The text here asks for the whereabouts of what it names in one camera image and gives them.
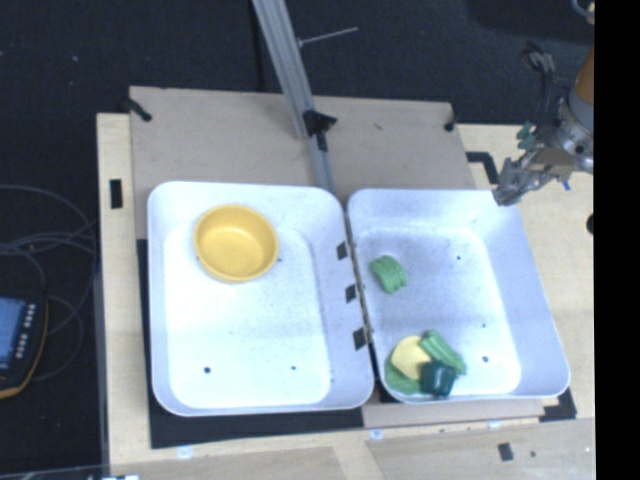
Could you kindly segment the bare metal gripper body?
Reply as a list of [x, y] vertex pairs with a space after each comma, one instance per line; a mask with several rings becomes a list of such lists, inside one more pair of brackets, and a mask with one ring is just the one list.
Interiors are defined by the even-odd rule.
[[592, 133], [579, 122], [556, 118], [551, 124], [527, 123], [519, 132], [519, 165], [529, 171], [566, 181], [574, 172], [592, 175]]

